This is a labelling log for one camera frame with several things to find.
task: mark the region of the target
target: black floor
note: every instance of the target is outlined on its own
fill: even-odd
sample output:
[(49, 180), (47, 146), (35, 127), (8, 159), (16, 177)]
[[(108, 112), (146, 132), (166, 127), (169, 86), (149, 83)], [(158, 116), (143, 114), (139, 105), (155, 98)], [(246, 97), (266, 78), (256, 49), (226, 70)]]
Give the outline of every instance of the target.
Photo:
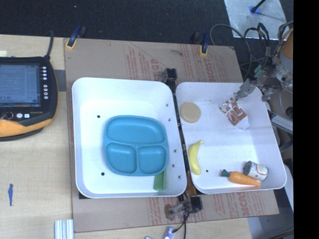
[[(294, 0), (280, 3), (286, 20), (293, 20)], [(229, 19), (224, 0), (0, 0), (0, 34), (45, 36), (53, 30), (69, 37), (77, 24), (87, 28), (84, 38), (189, 43), (194, 32), (203, 36)], [(249, 61), (246, 45), (230, 28), (214, 34), (218, 45), (235, 47), (239, 63)], [(264, 55), (258, 39), (249, 43), (255, 57)]]

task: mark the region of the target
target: wooden table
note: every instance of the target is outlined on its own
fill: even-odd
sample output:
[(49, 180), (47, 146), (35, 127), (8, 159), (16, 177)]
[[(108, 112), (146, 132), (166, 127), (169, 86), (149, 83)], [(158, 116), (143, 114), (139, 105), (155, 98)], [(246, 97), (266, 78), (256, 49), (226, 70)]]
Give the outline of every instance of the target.
[[(49, 37), (0, 35), (8, 56), (44, 56)], [(54, 38), (54, 69), (65, 70), (63, 38)], [(13, 185), (12, 206), (8, 189)], [(52, 239), (54, 221), (72, 219), (66, 93), (55, 121), (33, 136), (0, 142), (0, 238)], [(76, 239), (161, 239), (166, 226), (76, 233)], [(174, 239), (183, 238), (183, 229)], [(186, 238), (249, 239), (246, 218), (187, 223)]]

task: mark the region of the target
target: blue plate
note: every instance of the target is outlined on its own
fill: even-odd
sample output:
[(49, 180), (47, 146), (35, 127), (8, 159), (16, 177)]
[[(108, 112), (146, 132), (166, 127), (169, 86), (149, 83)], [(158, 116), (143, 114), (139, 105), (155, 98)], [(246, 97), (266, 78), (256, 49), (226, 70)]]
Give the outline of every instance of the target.
[(109, 168), (118, 174), (152, 176), (162, 173), (168, 162), (165, 128), (149, 117), (112, 117), (104, 130), (104, 154)]

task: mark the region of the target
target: toy carrot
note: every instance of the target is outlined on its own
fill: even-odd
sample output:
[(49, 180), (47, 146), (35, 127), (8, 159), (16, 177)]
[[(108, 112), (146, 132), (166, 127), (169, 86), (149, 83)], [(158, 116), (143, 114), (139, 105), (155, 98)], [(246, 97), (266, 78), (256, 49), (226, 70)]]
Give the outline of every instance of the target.
[(245, 175), (243, 173), (237, 172), (237, 171), (227, 172), (224, 169), (221, 172), (221, 176), (228, 177), (229, 180), (233, 183), (260, 186), (260, 182), (254, 180), (253, 178), (248, 177), (247, 175)]

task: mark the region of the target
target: toy banana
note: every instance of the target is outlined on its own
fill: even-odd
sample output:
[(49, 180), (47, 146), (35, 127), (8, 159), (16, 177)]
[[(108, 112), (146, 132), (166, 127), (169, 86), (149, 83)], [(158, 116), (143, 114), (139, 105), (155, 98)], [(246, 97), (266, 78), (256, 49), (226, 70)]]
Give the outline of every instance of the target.
[(203, 140), (200, 140), (199, 142), (192, 144), (188, 148), (188, 158), (189, 158), (190, 170), (191, 170), (191, 172), (193, 172), (194, 174), (197, 174), (197, 175), (200, 174), (200, 167), (199, 167), (198, 160), (197, 160), (197, 154), (198, 154), (199, 146), (202, 143), (203, 143)]

